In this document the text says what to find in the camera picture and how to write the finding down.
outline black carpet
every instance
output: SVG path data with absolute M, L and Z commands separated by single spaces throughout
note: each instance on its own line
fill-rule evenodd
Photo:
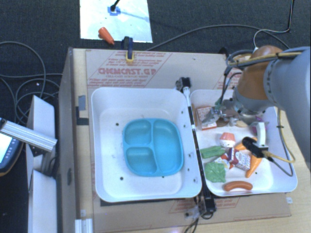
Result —
M 147 0 L 153 44 L 135 43 L 135 50 L 145 50 L 194 28 L 243 24 L 261 29 L 283 31 L 287 28 L 291 0 Z M 80 39 L 79 0 L 0 0 L 0 42 L 17 41 L 29 45 L 44 61 L 47 73 L 62 73 L 68 47 L 120 49 L 105 42 Z M 278 34 L 290 48 L 310 46 L 311 0 L 295 0 L 289 33 Z M 229 53 L 253 49 L 255 29 L 238 26 L 209 28 L 190 33 L 155 50 Z M 261 33 L 256 43 L 286 47 L 271 36 Z M 17 45 L 0 45 L 0 75 L 33 75 L 42 73 L 39 59 L 28 49 Z M 50 77 L 56 83 L 60 76 Z M 27 79 L 0 80 L 0 117 L 15 121 L 13 98 Z M 41 91 L 41 81 L 25 85 L 21 94 Z M 46 92 L 57 90 L 52 83 Z M 25 110 L 31 97 L 20 102 Z M 0 233 L 27 232 L 28 193 L 25 154 L 12 171 L 0 178 Z

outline silver bar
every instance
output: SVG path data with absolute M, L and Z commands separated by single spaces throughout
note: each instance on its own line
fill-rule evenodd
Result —
M 16 123 L 0 118 L 0 132 L 19 141 L 51 153 L 57 140 L 45 134 L 33 131 Z

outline white tray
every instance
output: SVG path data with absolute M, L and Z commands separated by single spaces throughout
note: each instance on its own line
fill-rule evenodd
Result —
M 191 95 L 191 102 L 195 107 L 213 106 L 215 101 L 220 97 L 221 90 L 196 90 Z M 232 97 L 232 90 L 225 93 L 224 99 Z M 269 146 L 269 151 L 275 155 L 286 158 L 285 151 L 283 149 L 278 129 L 277 129 L 277 116 L 273 107 L 268 108 L 263 115 L 263 120 L 269 122 L 266 132 L 266 144 Z M 224 126 L 209 130 L 200 130 L 197 128 L 197 138 L 199 148 L 207 148 L 215 145 L 219 145 L 219 138 L 224 132 L 230 132 L 235 135 L 236 142 L 239 143 L 246 136 L 254 137 L 250 128 L 239 128 L 236 126 Z M 212 161 L 213 159 L 202 159 L 203 165 Z M 287 172 L 290 171 L 288 163 L 278 161 L 275 159 Z M 245 177 L 245 171 L 234 167 L 226 173 L 226 182 L 230 181 L 246 181 L 253 185 L 251 191 L 243 189 L 233 189 L 230 192 L 223 190 L 224 183 L 212 183 L 206 180 L 209 190 L 221 197 L 227 196 L 240 196 L 251 194 L 264 194 L 264 193 L 279 193 L 279 192 L 291 192 L 297 186 L 297 177 L 293 167 L 293 176 L 289 177 L 282 172 L 275 164 L 269 162 L 267 159 L 263 159 L 259 167 L 256 169 L 256 173 L 253 173 L 250 178 Z
M 185 96 L 173 89 L 103 87 L 91 96 L 91 139 L 94 139 L 95 186 L 107 202 L 195 197 L 202 181 Z M 166 177 L 142 177 L 126 166 L 122 131 L 139 118 L 173 122 L 181 136 L 184 165 Z

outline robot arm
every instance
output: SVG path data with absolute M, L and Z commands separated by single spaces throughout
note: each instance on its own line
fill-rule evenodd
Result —
M 222 101 L 222 110 L 234 110 L 247 124 L 267 107 L 276 106 L 284 110 L 310 169 L 310 47 L 284 52 L 293 51 L 301 54 L 295 58 L 278 58 L 245 68 L 231 101 Z M 256 50 L 251 59 L 280 52 L 278 48 L 265 46 Z M 209 115 L 207 118 L 209 121 L 212 118 L 217 120 L 218 116 Z

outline blue divided plate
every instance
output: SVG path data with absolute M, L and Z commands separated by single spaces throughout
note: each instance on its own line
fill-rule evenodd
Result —
M 123 150 L 128 168 L 140 176 L 167 176 L 184 164 L 177 127 L 158 118 L 136 119 L 123 129 Z

